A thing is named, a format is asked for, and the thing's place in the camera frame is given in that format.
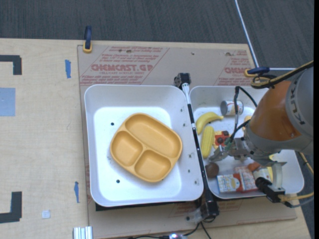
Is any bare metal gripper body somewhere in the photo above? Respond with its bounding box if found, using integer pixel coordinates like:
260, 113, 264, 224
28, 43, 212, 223
226, 137, 253, 160

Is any brown round toy food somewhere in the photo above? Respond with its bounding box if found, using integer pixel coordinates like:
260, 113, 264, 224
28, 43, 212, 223
205, 162, 220, 179

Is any pizza slice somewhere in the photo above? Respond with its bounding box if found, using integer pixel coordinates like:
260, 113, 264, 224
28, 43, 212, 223
213, 130, 231, 150

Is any yellow corn cob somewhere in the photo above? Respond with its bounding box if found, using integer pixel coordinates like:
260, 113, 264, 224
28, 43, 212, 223
200, 125, 215, 159

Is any white and orange patterned packet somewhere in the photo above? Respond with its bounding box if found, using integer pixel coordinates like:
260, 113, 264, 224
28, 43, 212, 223
233, 165, 255, 177

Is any orange carrot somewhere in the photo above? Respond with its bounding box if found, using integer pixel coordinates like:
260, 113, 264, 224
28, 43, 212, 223
247, 161, 261, 172

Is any thin black and white rod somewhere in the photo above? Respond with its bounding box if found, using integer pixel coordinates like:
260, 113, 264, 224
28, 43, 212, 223
181, 83, 213, 204

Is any yellow and orange carton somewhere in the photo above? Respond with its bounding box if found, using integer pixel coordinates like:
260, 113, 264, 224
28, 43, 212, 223
216, 173, 259, 194

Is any yellow banana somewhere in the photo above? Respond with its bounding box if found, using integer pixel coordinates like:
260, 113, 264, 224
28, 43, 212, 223
195, 112, 224, 135

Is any white and yellow packet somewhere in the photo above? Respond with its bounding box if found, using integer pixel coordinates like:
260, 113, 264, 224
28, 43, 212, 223
252, 167, 273, 183

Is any white can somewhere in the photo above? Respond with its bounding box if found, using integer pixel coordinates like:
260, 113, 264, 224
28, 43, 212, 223
220, 100, 244, 116

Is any white plastic tray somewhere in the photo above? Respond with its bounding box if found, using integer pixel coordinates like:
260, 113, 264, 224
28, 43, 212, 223
84, 84, 204, 208
189, 85, 305, 200

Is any yellow divided plate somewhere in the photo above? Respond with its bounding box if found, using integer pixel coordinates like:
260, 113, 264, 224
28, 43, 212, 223
109, 113, 183, 183

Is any brown cardboard board red print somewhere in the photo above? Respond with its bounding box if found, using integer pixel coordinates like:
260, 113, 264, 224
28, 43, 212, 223
77, 45, 298, 237

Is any black cylinder on white bracket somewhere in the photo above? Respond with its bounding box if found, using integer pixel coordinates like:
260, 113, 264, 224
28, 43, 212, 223
254, 161, 287, 204

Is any black block with thin wires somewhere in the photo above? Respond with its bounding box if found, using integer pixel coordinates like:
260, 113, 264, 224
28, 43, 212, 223
173, 72, 192, 88
200, 192, 220, 220

